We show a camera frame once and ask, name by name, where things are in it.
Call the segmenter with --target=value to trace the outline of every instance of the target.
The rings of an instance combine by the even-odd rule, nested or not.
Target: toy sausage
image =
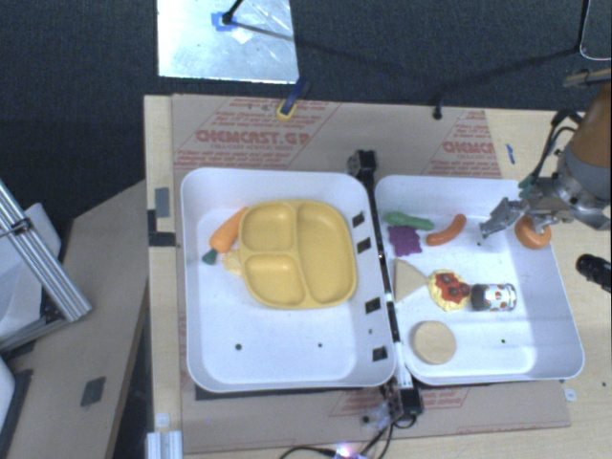
[[[438,231],[437,233],[429,234],[426,238],[427,244],[431,247],[437,247],[438,245],[448,243],[463,231],[467,222],[468,218],[466,218],[466,216],[457,214],[448,228],[443,231]]]

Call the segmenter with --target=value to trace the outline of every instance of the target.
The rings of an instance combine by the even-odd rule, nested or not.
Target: round bread
[[[441,321],[424,321],[414,332],[412,348],[422,361],[441,364],[450,361],[455,355],[457,341]]]

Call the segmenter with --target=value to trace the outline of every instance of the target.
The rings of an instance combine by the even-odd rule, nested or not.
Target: divided yellow plate
[[[351,234],[328,204],[287,200],[252,206],[240,222],[239,251],[249,292],[274,308],[334,306],[357,286]]]

